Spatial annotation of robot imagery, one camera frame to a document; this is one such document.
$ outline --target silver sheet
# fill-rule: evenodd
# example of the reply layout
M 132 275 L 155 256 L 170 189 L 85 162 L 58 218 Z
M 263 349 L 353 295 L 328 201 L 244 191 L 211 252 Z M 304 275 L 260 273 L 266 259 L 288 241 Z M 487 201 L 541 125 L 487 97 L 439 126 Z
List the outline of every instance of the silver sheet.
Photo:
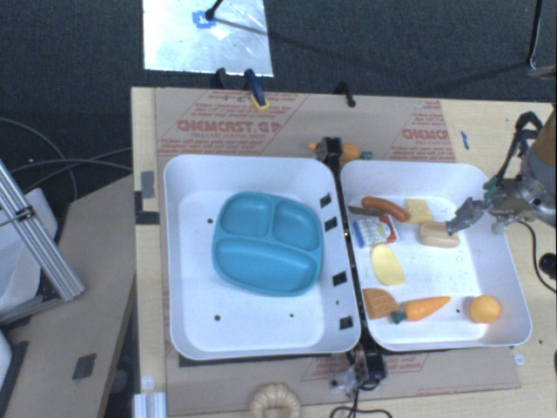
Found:
M 145 69 L 272 77 L 263 0 L 224 0 L 209 23 L 216 1 L 143 0 Z

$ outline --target toy carrot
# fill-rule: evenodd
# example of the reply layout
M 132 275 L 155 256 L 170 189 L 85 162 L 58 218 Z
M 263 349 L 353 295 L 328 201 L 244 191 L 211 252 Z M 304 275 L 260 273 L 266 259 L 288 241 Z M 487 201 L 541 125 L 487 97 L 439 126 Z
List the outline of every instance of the toy carrot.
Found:
M 450 300 L 450 296 L 412 300 L 405 305 L 404 313 L 395 311 L 391 313 L 391 318 L 395 324 L 399 324 L 403 320 L 422 320 L 430 314 L 435 313 Z

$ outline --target yellow oval toy food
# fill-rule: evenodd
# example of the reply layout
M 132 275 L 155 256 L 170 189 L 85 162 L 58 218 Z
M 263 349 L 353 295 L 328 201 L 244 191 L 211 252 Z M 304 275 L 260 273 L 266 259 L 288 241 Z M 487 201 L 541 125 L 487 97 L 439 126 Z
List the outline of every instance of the yellow oval toy food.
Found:
M 486 294 L 476 297 L 470 304 L 470 315 L 474 322 L 480 324 L 489 324 L 497 320 L 500 313 L 500 303 Z

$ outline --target black floor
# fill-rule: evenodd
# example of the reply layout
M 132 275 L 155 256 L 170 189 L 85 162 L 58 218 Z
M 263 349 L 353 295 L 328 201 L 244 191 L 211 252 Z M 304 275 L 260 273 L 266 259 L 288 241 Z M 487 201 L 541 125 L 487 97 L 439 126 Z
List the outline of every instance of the black floor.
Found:
M 555 82 L 527 75 L 536 0 L 264 0 L 270 91 L 555 101 Z M 556 0 L 544 0 L 538 65 L 555 64 Z M 0 0 L 0 117 L 40 131 L 66 158 L 131 146 L 130 88 L 208 87 L 209 77 L 145 71 L 142 0 Z M 58 158 L 21 125 L 0 122 L 11 170 Z M 124 151 L 112 162 L 131 165 Z M 59 165 L 14 173 L 27 188 Z M 77 196 L 126 170 L 75 169 Z M 61 218 L 68 173 L 41 184 Z

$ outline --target blue plate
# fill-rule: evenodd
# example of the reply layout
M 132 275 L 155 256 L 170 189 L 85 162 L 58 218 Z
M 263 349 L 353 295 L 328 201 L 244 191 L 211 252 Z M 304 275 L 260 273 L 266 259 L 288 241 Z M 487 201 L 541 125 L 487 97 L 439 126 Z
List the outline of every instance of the blue plate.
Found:
M 321 224 L 310 208 L 259 192 L 226 200 L 212 242 L 213 265 L 224 280 L 278 296 L 309 290 L 322 253 Z

